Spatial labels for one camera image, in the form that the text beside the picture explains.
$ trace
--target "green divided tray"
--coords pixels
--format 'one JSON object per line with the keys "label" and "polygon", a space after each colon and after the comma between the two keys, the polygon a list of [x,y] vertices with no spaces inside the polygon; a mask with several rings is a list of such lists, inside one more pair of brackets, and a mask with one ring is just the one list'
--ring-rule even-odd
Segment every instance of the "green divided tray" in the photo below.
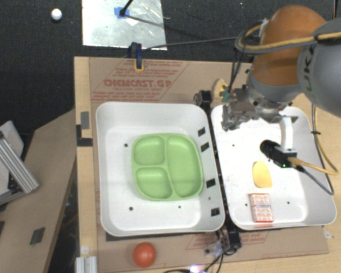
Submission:
{"label": "green divided tray", "polygon": [[190,199],[203,188],[201,160],[195,143],[188,136],[140,136],[132,145],[131,161],[136,187],[147,199]]}

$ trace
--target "silver metal plate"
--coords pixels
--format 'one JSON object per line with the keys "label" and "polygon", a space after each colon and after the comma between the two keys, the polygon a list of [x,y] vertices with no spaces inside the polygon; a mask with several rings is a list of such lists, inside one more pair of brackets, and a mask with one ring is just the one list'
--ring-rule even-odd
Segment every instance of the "silver metal plate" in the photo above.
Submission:
{"label": "silver metal plate", "polygon": [[165,44],[160,0],[134,0],[128,8],[129,15],[118,18],[115,8],[122,8],[127,2],[82,0],[83,45],[127,48],[137,42],[148,48]]}

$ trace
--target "black floor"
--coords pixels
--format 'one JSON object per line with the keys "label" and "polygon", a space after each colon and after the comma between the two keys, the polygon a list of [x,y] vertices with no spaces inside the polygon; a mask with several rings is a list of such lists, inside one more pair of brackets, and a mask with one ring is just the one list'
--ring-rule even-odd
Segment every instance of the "black floor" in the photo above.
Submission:
{"label": "black floor", "polygon": [[[175,43],[237,35],[289,4],[310,7],[329,20],[334,0],[161,0],[161,3],[164,15],[170,17],[164,21],[167,42]],[[60,23],[51,21],[50,13],[55,7],[63,12]],[[341,0],[337,16],[341,16]],[[0,124],[13,120],[20,132],[27,133],[73,108],[74,56],[126,54],[124,49],[84,47],[81,36],[81,0],[0,0]],[[230,61],[232,48],[232,42],[187,45],[170,47],[166,52],[149,51],[144,57]],[[72,261],[76,226],[69,225],[68,220],[65,223],[58,246],[65,253],[62,260],[58,257],[60,252],[55,252],[60,264],[52,265],[53,272],[60,272],[55,266],[65,268]]]}

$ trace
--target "tomato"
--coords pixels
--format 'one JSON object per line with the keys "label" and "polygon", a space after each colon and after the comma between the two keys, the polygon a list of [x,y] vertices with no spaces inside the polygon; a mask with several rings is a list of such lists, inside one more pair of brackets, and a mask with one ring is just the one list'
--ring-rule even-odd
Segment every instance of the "tomato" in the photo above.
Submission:
{"label": "tomato", "polygon": [[157,253],[150,243],[140,243],[132,252],[132,259],[140,268],[153,265],[156,257]]}

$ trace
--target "small package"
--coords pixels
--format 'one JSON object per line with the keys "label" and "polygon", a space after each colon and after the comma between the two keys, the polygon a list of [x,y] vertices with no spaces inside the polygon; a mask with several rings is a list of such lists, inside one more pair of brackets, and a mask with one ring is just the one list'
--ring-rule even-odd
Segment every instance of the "small package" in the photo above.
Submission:
{"label": "small package", "polygon": [[273,222],[269,194],[250,194],[252,218],[254,222]]}

